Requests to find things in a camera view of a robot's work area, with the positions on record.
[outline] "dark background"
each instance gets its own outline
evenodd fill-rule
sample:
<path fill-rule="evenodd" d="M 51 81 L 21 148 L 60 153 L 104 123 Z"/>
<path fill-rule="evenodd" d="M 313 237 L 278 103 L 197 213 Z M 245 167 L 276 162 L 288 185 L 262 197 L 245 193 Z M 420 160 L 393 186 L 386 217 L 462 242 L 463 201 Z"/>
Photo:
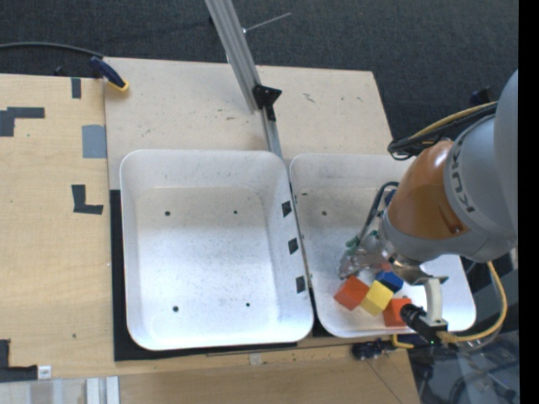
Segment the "dark background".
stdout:
<path fill-rule="evenodd" d="M 394 137 L 498 98 L 519 61 L 519 0 L 233 0 L 261 65 L 372 71 Z M 224 62 L 204 0 L 0 0 L 0 44 L 47 41 L 107 56 Z M 0 49 L 0 73 L 90 77 L 88 56 Z"/>

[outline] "colored cube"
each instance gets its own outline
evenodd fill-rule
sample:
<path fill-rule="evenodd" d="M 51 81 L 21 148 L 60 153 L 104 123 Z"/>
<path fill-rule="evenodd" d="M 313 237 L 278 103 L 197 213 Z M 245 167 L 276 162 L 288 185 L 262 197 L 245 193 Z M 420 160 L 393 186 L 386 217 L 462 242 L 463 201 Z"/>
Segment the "colored cube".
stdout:
<path fill-rule="evenodd" d="M 401 308 L 406 304 L 411 304 L 410 298 L 393 298 L 387 304 L 386 309 L 382 312 L 384 316 L 384 322 L 387 327 L 404 327 L 406 323 L 401 318 Z"/>
<path fill-rule="evenodd" d="M 334 295 L 334 299 L 349 310 L 354 310 L 365 298 L 369 286 L 354 275 L 350 275 Z"/>
<path fill-rule="evenodd" d="M 390 289 L 380 281 L 374 280 L 360 306 L 372 316 L 377 316 L 387 307 L 392 297 L 393 292 Z"/>
<path fill-rule="evenodd" d="M 384 284 L 393 293 L 397 293 L 403 288 L 403 279 L 401 279 L 393 271 L 380 271 L 376 275 L 376 279 L 380 281 L 380 283 Z"/>

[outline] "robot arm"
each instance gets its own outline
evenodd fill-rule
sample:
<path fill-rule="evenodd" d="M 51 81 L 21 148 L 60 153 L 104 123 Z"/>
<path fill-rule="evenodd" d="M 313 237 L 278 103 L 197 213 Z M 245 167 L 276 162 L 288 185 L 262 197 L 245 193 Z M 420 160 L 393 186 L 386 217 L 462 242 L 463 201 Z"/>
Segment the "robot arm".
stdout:
<path fill-rule="evenodd" d="M 377 228 L 370 217 L 341 260 L 341 279 L 383 259 L 408 284 L 424 285 L 429 313 L 405 307 L 401 316 L 427 339 L 447 329 L 439 287 L 446 278 L 429 276 L 421 263 L 442 254 L 487 263 L 518 244 L 518 71 L 485 113 L 455 141 L 418 154 Z"/>

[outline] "blue block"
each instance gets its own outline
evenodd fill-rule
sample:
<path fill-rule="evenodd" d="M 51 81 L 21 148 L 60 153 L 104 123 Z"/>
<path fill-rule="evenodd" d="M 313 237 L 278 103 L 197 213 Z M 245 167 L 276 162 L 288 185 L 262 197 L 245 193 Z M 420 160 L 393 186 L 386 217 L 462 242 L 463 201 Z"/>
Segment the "blue block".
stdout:
<path fill-rule="evenodd" d="M 404 281 L 391 271 L 380 271 L 376 274 L 376 279 L 384 284 L 393 293 L 397 293 L 403 288 Z"/>

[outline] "red block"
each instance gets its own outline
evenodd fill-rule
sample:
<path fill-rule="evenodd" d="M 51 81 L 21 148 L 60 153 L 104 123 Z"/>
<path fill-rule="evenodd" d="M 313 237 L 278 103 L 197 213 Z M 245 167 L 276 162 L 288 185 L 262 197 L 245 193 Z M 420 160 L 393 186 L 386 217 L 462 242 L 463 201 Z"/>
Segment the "red block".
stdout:
<path fill-rule="evenodd" d="M 365 298 L 369 286 L 354 275 L 350 275 L 334 295 L 334 299 L 349 310 L 354 310 Z"/>
<path fill-rule="evenodd" d="M 382 312 L 384 322 L 387 327 L 405 327 L 406 323 L 401 319 L 401 308 L 406 304 L 411 304 L 410 298 L 393 298 L 389 301 L 386 309 Z"/>

